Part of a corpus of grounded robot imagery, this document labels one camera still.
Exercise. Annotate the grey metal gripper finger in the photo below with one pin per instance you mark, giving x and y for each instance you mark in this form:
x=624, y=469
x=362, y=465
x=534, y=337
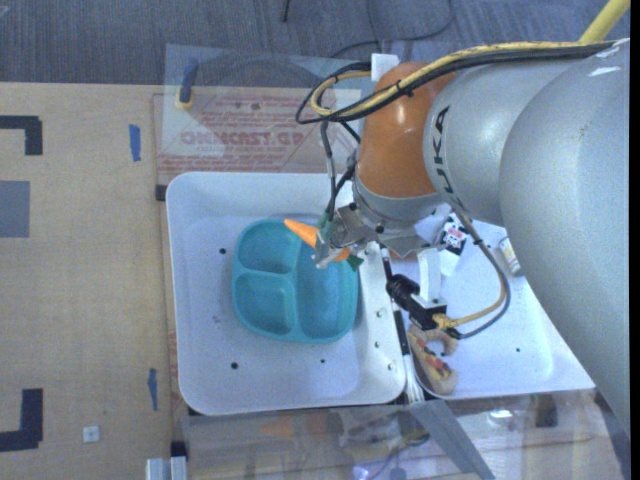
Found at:
x=322, y=258

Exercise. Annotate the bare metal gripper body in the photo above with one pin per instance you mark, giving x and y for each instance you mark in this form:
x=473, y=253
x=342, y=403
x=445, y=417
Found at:
x=352, y=228

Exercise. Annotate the orange toy carrot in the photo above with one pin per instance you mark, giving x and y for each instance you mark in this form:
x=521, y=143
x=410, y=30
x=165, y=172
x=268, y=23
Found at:
x=305, y=232

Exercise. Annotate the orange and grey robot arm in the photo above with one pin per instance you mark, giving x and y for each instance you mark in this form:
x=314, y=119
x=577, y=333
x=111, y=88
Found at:
x=525, y=168

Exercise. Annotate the blue divided plate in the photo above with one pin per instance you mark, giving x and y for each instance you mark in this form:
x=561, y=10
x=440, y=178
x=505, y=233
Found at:
x=280, y=293

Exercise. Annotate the black and white cow-print carton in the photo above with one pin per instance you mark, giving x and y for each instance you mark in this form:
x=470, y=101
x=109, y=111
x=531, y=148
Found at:
x=454, y=235

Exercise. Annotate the thin black and white rod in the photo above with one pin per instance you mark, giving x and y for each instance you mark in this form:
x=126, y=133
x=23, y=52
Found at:
x=401, y=328

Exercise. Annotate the white plastic tray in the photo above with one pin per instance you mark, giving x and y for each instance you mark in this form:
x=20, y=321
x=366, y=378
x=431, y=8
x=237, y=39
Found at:
x=280, y=378
x=500, y=358

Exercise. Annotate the brown cardboard board red print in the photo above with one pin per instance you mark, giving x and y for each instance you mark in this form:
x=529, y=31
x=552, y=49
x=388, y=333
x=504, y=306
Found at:
x=225, y=160

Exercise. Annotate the tan curved toy bread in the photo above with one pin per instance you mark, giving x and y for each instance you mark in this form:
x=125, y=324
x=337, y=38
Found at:
x=450, y=340

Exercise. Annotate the toy pizza slice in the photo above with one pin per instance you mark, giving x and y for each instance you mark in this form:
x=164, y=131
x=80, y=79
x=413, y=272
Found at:
x=436, y=368

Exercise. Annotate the small white bottle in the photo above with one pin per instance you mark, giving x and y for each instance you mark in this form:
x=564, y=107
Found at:
x=510, y=255

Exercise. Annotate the black cylinder on white bracket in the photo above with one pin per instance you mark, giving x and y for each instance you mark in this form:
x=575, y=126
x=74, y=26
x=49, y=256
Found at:
x=407, y=292

